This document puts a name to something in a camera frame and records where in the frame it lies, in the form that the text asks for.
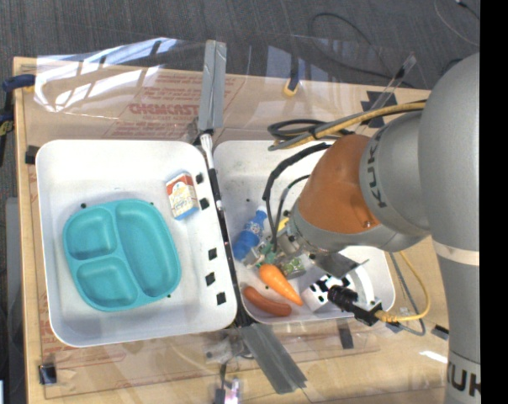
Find blue divided plate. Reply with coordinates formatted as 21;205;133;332
61;198;183;312

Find white carton with black patches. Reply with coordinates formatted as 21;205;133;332
300;274;344;314

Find orange carrot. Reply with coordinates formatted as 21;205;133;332
258;263;304;307

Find green and white can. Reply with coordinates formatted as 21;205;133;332
278;256;309;279

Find white plastic tray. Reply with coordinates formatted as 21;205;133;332
34;138;239;348
212;140;397;326

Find brown sausage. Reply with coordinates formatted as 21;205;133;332
241;284;294;317

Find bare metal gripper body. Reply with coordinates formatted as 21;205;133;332
268;221;319;270

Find black cylinder on white bracket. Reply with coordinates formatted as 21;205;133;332
325;262;384;327

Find brown cardboard board red print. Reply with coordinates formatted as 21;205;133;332
13;56;450;404

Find red and white carton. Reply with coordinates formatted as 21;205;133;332
165;170;201;221

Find blue plastic bottle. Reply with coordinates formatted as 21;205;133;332
231;208;269;263

